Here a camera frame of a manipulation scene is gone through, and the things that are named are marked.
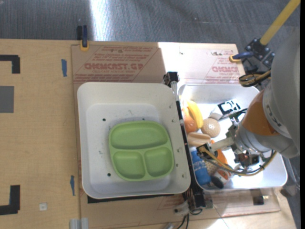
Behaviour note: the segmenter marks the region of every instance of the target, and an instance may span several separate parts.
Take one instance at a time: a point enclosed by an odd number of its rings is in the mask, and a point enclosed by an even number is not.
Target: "blue tape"
[[[75,190],[74,190],[74,176],[71,176],[70,178],[70,185],[72,189],[72,195],[75,196]]]
[[[66,77],[67,76],[67,61],[65,59],[61,60],[61,69],[62,69],[63,77]]]

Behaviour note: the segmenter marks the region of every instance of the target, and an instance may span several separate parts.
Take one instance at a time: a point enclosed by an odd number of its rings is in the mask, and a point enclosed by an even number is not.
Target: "green plate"
[[[157,179],[173,170],[170,138],[164,126],[154,121],[115,125],[109,133],[109,149],[115,172],[128,181]]]

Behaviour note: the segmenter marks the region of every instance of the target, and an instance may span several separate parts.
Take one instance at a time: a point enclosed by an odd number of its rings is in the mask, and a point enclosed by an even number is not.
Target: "gray carpet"
[[[0,38],[75,40],[77,26],[86,24],[93,41],[236,43],[242,52],[288,1],[0,0]],[[268,46],[276,52],[295,27],[300,27],[300,6]],[[289,179],[283,193],[299,229],[300,158],[285,163]]]

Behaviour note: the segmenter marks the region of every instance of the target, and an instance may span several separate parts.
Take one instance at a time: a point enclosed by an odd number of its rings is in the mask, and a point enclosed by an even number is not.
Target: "blue bottle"
[[[191,147],[190,152],[191,152],[193,168],[198,184],[202,186],[210,183],[211,177],[206,168],[206,164],[204,160],[197,155],[196,147]]]

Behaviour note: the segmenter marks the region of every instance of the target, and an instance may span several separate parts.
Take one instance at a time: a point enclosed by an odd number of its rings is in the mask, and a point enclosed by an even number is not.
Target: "white tray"
[[[84,83],[77,92],[82,186],[92,198],[178,194],[191,183],[173,91],[161,83]],[[170,137],[173,171],[159,179],[126,181],[113,169],[109,130],[118,123],[149,120]]]
[[[240,85],[186,84],[179,88],[178,94],[181,103],[183,103],[184,100],[195,101],[205,119],[217,104],[228,100],[236,99],[241,109],[247,108],[258,92],[259,91],[255,87],[242,87]],[[213,138],[215,141],[225,139],[225,134],[227,133],[228,128],[232,125],[229,118],[225,118],[219,123],[221,126],[221,132],[216,138]],[[235,157],[232,150],[224,151],[224,155],[231,167],[237,165],[234,162]],[[215,189],[212,187],[203,187],[203,189],[206,191],[226,191],[235,189],[281,187],[287,182],[287,178],[287,171],[282,156],[277,154],[266,169],[255,176],[234,176],[223,189]]]

